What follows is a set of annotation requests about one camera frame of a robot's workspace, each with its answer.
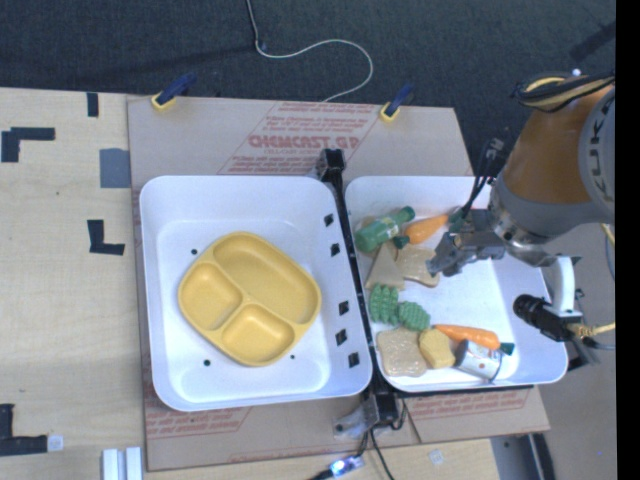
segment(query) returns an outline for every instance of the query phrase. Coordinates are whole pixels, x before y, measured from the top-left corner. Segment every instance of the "toy carrot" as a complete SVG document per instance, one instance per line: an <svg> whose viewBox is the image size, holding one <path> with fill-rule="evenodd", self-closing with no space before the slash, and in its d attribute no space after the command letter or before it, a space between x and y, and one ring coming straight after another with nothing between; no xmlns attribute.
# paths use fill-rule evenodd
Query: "toy carrot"
<svg viewBox="0 0 640 480"><path fill-rule="evenodd" d="M448 215L438 215L412 222L405 229L404 234L409 237L409 242L419 244L432 236L448 219Z"/></svg>
<svg viewBox="0 0 640 480"><path fill-rule="evenodd" d="M477 327L466 327L464 325L436 324L434 327L454 341L469 340L491 350L500 348L498 335L493 331L479 329Z"/></svg>

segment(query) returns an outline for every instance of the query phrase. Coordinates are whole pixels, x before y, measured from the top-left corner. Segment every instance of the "yellow clamp pad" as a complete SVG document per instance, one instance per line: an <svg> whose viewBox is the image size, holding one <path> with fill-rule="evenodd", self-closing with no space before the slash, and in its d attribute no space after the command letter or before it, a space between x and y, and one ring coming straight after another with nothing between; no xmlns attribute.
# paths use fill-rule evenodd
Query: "yellow clamp pad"
<svg viewBox="0 0 640 480"><path fill-rule="evenodd" d="M159 110L159 111L163 111L163 110L167 110L169 107L175 105L175 103L176 103L175 97L171 98L169 101L167 101L163 105L158 103L158 96L160 96L161 94L162 93L159 92L158 94L156 94L155 96L153 96L151 98L151 104L153 105L153 108L155 108L156 110Z"/></svg>
<svg viewBox="0 0 640 480"><path fill-rule="evenodd" d="M398 117L398 114L400 113L400 107L398 107L396 109L396 111L391 114L390 116L387 115L387 109L389 108L389 105L391 105L391 102L387 102L384 107L382 107L380 109L380 119L382 119L385 123L390 123L392 122L396 117Z"/></svg>

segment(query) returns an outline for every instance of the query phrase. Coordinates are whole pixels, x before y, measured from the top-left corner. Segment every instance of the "toy bottle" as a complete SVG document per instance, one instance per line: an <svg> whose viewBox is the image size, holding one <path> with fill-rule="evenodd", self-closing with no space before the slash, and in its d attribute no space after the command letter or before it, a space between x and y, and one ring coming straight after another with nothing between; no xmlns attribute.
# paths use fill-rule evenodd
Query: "toy bottle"
<svg viewBox="0 0 640 480"><path fill-rule="evenodd" d="M379 217L371 224L356 231L356 247L362 252L372 252L380 244L391 240L400 233L400 226L415 216L413 208L405 206L398 212Z"/></svg>

